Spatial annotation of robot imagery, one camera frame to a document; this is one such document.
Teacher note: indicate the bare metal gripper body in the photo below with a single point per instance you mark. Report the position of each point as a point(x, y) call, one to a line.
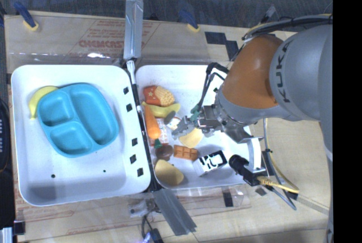
point(210, 120)

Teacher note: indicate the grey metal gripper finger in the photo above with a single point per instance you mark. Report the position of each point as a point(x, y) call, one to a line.
point(189, 121)
point(178, 129)

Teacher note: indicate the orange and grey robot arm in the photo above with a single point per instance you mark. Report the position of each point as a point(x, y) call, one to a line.
point(299, 72)

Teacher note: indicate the grey and white mushroom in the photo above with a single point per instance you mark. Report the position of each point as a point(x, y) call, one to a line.
point(171, 119)

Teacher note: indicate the yellow cheese wedge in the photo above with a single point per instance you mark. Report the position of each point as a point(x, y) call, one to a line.
point(191, 138)

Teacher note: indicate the white and orange packet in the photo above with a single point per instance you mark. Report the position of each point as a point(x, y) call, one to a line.
point(163, 131)

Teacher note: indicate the orange waffle biscuit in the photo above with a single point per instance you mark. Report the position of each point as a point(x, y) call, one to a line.
point(185, 152)

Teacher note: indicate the yellow banana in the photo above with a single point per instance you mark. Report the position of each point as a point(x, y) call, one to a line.
point(158, 110)
point(39, 97)

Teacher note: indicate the orange carrot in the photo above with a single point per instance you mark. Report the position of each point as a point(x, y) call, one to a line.
point(151, 124)

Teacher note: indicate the yellow corn cob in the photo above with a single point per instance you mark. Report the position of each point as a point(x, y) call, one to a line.
point(165, 96)

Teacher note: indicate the white plastic tray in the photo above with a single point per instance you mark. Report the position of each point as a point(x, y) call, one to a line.
point(85, 179)
point(186, 80)

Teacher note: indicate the black and white carton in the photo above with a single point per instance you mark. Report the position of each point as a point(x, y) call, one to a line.
point(210, 163)

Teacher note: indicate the red packet with yellow star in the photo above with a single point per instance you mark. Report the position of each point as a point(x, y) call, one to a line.
point(150, 95)

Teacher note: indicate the yellow potato chip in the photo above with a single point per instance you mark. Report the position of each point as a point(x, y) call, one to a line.
point(168, 174)

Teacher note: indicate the blue divided plate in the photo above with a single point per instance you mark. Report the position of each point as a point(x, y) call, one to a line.
point(82, 112)

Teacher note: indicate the brown cardboard board red print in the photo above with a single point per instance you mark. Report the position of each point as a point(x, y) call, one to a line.
point(70, 38)

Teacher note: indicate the black cylinder on white bracket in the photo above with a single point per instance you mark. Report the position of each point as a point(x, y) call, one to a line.
point(240, 165)

